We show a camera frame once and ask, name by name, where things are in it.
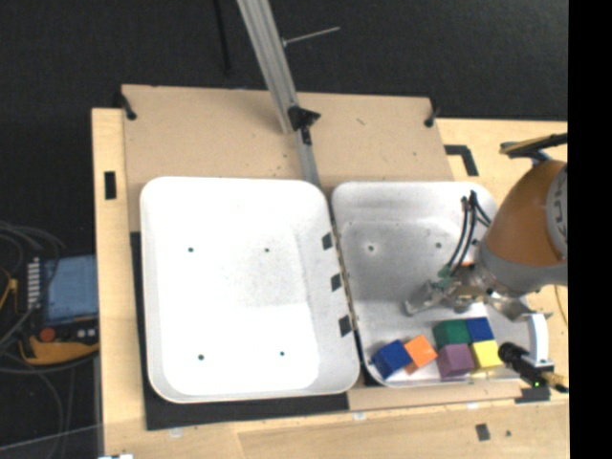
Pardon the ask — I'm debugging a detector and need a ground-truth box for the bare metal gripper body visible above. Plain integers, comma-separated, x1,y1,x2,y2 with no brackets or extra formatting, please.
435,266,508,314

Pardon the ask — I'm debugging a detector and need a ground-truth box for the blue cube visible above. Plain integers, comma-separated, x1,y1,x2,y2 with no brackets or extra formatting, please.
465,317,495,344
371,339,413,380

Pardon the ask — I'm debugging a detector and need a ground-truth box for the orange cube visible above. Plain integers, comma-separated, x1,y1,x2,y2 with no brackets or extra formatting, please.
403,334,439,375

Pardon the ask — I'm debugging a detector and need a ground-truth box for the green cube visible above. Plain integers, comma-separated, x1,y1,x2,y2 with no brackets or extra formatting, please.
431,318,472,351

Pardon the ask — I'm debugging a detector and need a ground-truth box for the white plastic tray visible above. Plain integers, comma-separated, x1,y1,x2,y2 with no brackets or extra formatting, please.
139,175,361,404
330,180,537,389

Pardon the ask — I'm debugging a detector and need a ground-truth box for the yellow cube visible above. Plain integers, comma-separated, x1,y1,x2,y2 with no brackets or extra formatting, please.
470,339,505,370

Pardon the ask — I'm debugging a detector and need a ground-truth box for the purple cube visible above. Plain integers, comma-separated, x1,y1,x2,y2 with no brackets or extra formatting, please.
435,342,476,381

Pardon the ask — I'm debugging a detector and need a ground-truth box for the pale wood board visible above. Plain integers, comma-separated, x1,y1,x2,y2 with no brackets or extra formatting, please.
120,83,523,413

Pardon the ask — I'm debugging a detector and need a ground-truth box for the black cylinder on white bracket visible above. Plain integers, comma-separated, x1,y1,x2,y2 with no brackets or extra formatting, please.
496,312,557,389

